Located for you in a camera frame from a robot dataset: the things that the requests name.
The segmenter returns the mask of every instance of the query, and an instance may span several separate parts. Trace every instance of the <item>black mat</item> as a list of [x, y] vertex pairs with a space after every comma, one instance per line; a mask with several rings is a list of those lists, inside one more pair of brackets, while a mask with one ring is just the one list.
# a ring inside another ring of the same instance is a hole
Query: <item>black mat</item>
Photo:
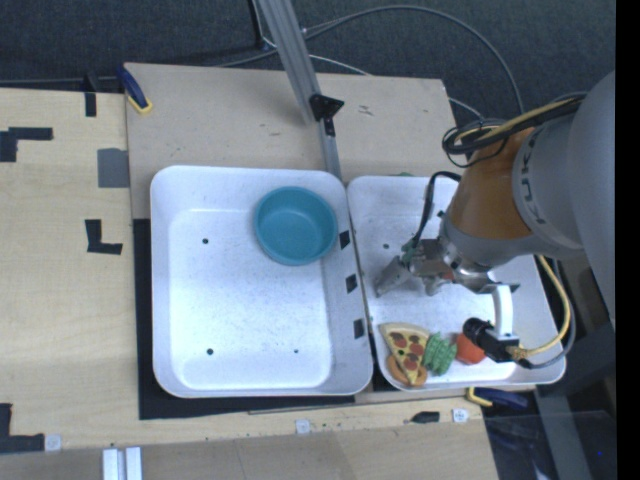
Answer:
[[352, 396], [185, 399], [164, 391], [155, 378], [152, 364], [151, 221], [149, 219], [134, 220], [133, 231], [138, 336], [138, 396], [141, 420], [189, 418], [249, 410], [338, 405], [355, 401]]

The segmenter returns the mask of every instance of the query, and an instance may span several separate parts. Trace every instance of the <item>bowl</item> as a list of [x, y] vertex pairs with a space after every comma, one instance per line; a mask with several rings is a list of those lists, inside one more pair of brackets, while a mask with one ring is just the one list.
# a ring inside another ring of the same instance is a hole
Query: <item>bowl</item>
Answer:
[[338, 223], [331, 206], [302, 187], [281, 187], [269, 192], [254, 213], [260, 246], [283, 265], [307, 265], [333, 247]]

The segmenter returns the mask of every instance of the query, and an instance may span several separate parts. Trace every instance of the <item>blue bowl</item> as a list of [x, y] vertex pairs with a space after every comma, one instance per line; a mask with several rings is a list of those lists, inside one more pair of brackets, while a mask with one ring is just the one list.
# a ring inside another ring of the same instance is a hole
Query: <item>blue bowl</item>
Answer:
[[338, 235], [331, 206], [301, 187], [269, 192], [255, 209], [253, 225], [263, 250], [284, 265], [306, 265], [322, 258]]

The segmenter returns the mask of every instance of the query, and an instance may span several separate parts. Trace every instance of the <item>white tray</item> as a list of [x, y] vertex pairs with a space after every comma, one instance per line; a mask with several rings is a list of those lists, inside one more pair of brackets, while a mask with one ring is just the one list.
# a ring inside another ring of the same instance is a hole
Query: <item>white tray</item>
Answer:
[[[253, 209], [313, 190], [341, 234], [319, 261], [260, 248]], [[153, 367], [179, 397], [350, 395], [373, 373], [344, 186], [326, 172], [173, 166], [151, 184]]]
[[[402, 390], [408, 388], [394, 380], [387, 370], [385, 359], [389, 351], [378, 330], [380, 324], [409, 322], [453, 338], [467, 318], [475, 316], [495, 322], [491, 295], [476, 295], [460, 285], [445, 285], [438, 294], [429, 297], [420, 279], [414, 277], [379, 298], [375, 295], [375, 279], [400, 254], [400, 247], [418, 228], [427, 182], [428, 178], [422, 177], [364, 176], [353, 180], [347, 188], [376, 354], [385, 378]], [[446, 210], [455, 188], [456, 183], [449, 179], [436, 180], [433, 213], [423, 238], [437, 236], [440, 224], [437, 213]], [[516, 258], [496, 268], [492, 275], [497, 281], [521, 284], [513, 294], [513, 307], [514, 330], [523, 346], [533, 348], [557, 334], [533, 257]], [[542, 363], [561, 350], [561, 345], [556, 345], [533, 356], [531, 361]], [[411, 391], [545, 384], [558, 380], [564, 368], [564, 359], [539, 370], [526, 370], [515, 363], [498, 364], [488, 358], [473, 366], [454, 361], [446, 374], [430, 375], [423, 387]]]

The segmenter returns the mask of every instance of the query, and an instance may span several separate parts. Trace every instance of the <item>black clamp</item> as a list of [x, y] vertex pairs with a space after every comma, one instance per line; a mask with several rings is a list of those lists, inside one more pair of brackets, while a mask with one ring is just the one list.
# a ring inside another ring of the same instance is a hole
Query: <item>black clamp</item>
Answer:
[[316, 121], [324, 121], [324, 131], [330, 137], [336, 136], [336, 129], [333, 126], [333, 116], [343, 107], [344, 101], [323, 96], [322, 94], [314, 94], [309, 98], [311, 111]]

